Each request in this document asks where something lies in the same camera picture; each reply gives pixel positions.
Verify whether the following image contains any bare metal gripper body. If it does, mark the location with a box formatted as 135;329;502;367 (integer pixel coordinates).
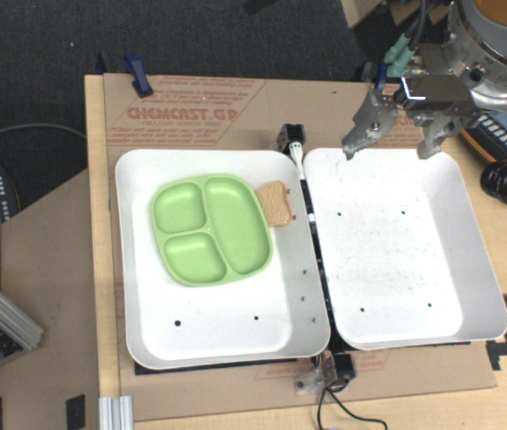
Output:
400;42;507;119

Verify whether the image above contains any thin black and white rod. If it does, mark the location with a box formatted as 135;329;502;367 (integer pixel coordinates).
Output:
288;141;340;357

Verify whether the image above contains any tan toy bread slice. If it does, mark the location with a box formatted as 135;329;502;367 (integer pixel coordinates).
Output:
254;180;294;229

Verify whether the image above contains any white plastic tray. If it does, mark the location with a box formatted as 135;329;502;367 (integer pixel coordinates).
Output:
114;148;331;371
302;146;507;352

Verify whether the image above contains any brown cardboard board red print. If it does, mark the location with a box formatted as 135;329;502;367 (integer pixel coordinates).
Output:
102;73;499;422

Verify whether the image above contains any green divided plate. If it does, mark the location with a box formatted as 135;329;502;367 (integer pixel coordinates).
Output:
149;173;275;288

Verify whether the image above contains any black cylinder on white bracket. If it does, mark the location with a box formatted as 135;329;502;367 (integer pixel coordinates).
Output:
480;154;507;217

